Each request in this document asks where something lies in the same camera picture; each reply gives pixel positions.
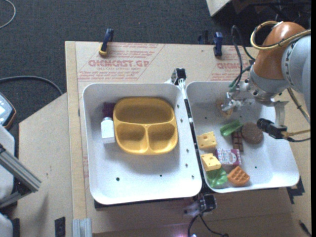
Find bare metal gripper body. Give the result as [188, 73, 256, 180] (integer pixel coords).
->
[231, 79, 274, 106]

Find green lettuce leaf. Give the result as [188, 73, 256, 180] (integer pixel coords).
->
[219, 119, 244, 137]
[205, 167, 229, 189]

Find brown burger patty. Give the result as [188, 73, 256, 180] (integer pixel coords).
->
[240, 122, 264, 145]

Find brown chocolate bar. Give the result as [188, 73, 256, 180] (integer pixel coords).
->
[231, 131, 245, 153]

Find thin black and white rod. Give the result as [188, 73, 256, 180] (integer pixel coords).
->
[182, 87, 203, 191]

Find yellow cheese wedge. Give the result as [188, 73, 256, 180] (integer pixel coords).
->
[196, 131, 218, 151]
[200, 153, 222, 172]

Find pink carton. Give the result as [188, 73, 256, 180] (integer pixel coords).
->
[214, 148, 242, 167]

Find white plastic tray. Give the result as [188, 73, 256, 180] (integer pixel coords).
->
[185, 80, 300, 194]
[82, 82, 203, 205]

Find orange waffle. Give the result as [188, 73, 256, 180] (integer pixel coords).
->
[227, 165, 251, 188]

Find yellow divided plate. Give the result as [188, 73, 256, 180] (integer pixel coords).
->
[113, 97, 179, 156]

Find dark purple block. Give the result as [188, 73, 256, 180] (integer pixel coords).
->
[102, 102, 117, 119]

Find white bottle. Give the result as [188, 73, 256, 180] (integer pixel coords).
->
[100, 117, 116, 144]

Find brown cardboard board, red print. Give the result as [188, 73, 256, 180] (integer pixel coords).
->
[65, 40, 312, 237]

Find black cylinder on white bracket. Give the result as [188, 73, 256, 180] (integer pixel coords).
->
[256, 100, 289, 140]

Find black block with thin wires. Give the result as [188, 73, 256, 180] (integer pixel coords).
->
[171, 68, 187, 85]
[198, 194, 217, 213]

